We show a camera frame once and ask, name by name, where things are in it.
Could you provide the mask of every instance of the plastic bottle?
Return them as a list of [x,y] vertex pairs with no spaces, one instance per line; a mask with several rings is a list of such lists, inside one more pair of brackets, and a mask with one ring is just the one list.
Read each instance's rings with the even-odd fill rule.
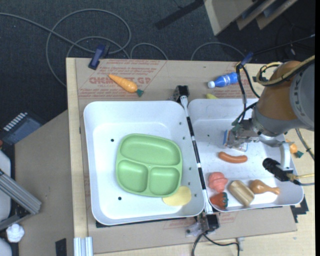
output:
[[216,80],[208,82],[209,88],[225,87],[238,82],[238,74],[231,72],[229,74],[221,75]]
[[25,235],[24,228],[17,223],[12,224],[6,229],[6,236],[8,238],[8,241],[11,243],[20,242],[21,238],[24,235]]

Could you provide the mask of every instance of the toy hot dog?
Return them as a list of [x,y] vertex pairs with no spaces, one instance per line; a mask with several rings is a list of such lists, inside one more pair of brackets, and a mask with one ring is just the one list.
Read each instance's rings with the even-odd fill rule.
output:
[[221,160],[224,160],[226,162],[233,163],[233,164],[244,163],[248,160],[248,157],[246,155],[233,156],[233,155],[227,154],[223,151],[219,152],[218,157]]

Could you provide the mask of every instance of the blue clip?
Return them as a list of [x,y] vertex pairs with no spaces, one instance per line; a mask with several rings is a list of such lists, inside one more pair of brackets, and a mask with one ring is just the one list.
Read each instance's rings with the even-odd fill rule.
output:
[[240,63],[240,68],[243,68],[244,65],[246,65],[247,63],[249,63],[252,59],[252,57],[254,56],[254,53],[252,51],[250,51],[245,57],[244,59],[241,61]]
[[89,63],[89,68],[96,70],[100,61],[99,59],[101,58],[101,56],[104,54],[105,51],[105,46],[103,44],[99,44],[99,46],[96,48],[95,53],[94,53],[94,57],[92,58],[92,60]]

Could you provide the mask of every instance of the small yellow object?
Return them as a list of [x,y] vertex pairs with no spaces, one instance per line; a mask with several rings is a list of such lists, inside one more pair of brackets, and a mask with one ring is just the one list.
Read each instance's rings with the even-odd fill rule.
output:
[[214,96],[211,93],[207,93],[205,96],[206,96],[207,99],[218,99],[216,96]]
[[191,190],[187,186],[180,186],[176,193],[162,200],[168,206],[184,206],[191,200]]
[[109,78],[111,78],[116,84],[121,86],[123,89],[125,89],[129,93],[137,93],[139,96],[143,94],[143,90],[138,89],[138,86],[135,82],[125,79],[123,77],[109,74]]

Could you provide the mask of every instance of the white object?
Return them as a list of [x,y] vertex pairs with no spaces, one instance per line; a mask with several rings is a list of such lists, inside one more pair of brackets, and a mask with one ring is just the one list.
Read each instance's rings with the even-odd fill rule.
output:
[[[0,150],[0,169],[11,176],[11,162],[9,157]],[[7,219],[11,209],[11,198],[0,189],[0,222]]]
[[245,238],[243,236],[236,238],[236,241],[238,242],[238,245],[239,245],[239,250],[241,252],[244,250],[244,240]]
[[86,238],[75,237],[73,239],[74,256],[93,256],[94,247],[91,236]]
[[0,238],[0,254],[1,256],[12,256],[11,246],[2,238]]
[[25,230],[21,225],[15,223],[6,229],[6,235],[9,242],[18,243],[25,235]]
[[[174,101],[95,101],[83,113],[90,176],[91,209],[104,225],[191,217],[205,205],[197,160],[184,108]],[[161,197],[123,190],[116,179],[118,146],[126,135],[138,133],[174,141],[182,153],[181,186],[192,199],[170,206]]]
[[214,81],[208,82],[208,87],[209,88],[215,88],[216,87],[215,82]]

